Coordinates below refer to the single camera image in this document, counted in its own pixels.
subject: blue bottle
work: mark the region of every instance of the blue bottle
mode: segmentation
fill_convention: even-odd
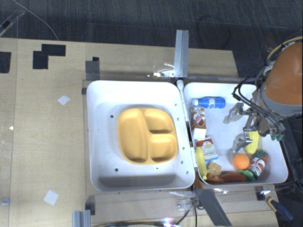
[[[193,99],[192,104],[203,108],[224,108],[226,101],[220,96],[206,96],[201,99]]]

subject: metal bar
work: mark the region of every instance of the metal bar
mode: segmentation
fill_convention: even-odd
[[[91,227],[90,210],[74,211],[72,213],[72,227]]]
[[[177,30],[175,60],[174,60],[174,77],[187,77],[188,69],[188,30]]]

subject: white square marker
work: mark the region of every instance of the white square marker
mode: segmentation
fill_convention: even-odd
[[[63,95],[62,97],[60,97],[60,98],[58,99],[58,102],[59,102],[60,104],[62,104],[62,105],[66,105],[66,103],[67,103],[68,101],[70,101],[70,98],[67,97],[67,96],[65,96],[65,95]]]
[[[58,197],[58,194],[56,194],[52,190],[48,190],[46,196],[44,197],[44,201],[54,206]]]

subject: wooden table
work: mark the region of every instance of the wooden table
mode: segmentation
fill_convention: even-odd
[[[66,55],[50,56],[48,70],[34,70],[33,51],[40,51],[42,44],[64,44]],[[165,68],[164,63],[173,64],[174,48],[0,38],[0,51],[12,52],[10,73],[0,74],[0,109],[6,119],[0,197],[10,196],[10,205],[0,206],[0,227],[69,227],[72,212],[83,211],[86,201],[81,94],[85,61],[99,57],[101,73],[152,75]],[[188,57],[189,75],[238,76],[232,52],[190,49]],[[66,105],[57,101],[62,96],[70,98]],[[59,194],[54,206],[44,201],[48,190]],[[265,190],[276,198],[273,186]],[[233,226],[277,226],[274,212],[256,201],[253,188],[231,188],[230,193],[218,199]],[[115,207],[112,196],[104,195],[103,201]],[[137,214],[127,202],[117,206],[125,217]],[[176,212],[175,206],[165,208]],[[157,209],[150,212],[156,216]],[[112,219],[116,214],[106,212]],[[198,226],[213,226],[205,210],[198,215]],[[191,212],[182,226],[194,222]]]

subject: orange fruit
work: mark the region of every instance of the orange fruit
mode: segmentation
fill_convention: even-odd
[[[233,158],[233,165],[239,170],[246,170],[250,165],[250,159],[247,155],[239,153]]]

